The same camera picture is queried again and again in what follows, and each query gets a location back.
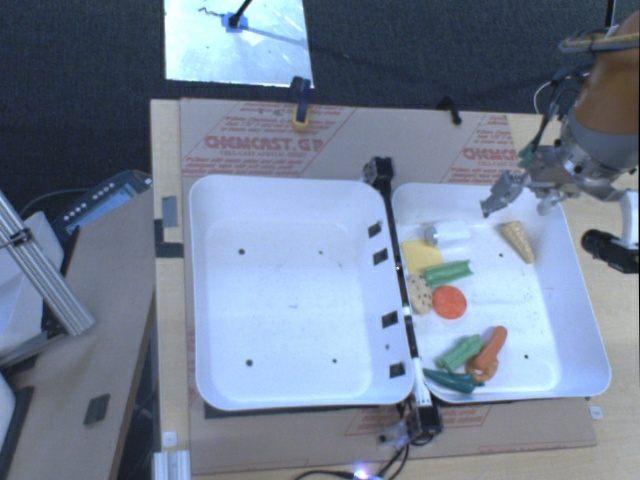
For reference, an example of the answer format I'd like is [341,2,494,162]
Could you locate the orange-brown pretzel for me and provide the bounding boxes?
[465,356,500,383]

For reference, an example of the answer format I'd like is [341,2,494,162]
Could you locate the green beans bunch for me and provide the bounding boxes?
[423,259,474,290]
[433,333,486,374]

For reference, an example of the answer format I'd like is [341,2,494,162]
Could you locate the brown cardboard board red print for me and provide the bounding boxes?
[178,97,599,475]

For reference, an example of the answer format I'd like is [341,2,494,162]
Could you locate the beige ice cream cone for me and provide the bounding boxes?
[496,220,537,265]

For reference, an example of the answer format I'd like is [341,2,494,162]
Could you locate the thin black and white rod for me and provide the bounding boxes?
[375,180,434,405]

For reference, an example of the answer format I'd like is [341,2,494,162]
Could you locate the dark green chilli pepper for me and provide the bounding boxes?
[421,367,486,396]

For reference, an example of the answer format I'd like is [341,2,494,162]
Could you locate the white bottle with silver cap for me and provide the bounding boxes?
[424,220,472,246]

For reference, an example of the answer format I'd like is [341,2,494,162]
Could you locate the white plastic tray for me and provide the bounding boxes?
[391,182,613,404]
[188,173,419,413]

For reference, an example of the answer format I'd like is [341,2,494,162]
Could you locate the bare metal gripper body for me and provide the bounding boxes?
[519,145,627,203]

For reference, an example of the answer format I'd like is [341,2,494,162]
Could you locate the yellow cheese slice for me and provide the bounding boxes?
[401,239,445,276]

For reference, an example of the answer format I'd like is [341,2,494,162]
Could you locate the orange sausage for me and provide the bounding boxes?
[471,325,509,370]

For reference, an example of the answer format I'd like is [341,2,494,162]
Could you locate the beige chocolate chip biscuit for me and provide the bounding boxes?
[406,273,434,316]

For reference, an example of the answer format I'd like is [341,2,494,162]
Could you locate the black block with thin wires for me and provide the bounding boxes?
[362,156,397,186]
[378,401,445,448]

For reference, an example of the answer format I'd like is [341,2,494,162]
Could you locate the orange-red tomato slice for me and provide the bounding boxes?
[431,285,469,321]

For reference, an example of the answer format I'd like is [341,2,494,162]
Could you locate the black cylinder on white bracket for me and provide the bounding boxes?
[580,188,640,275]

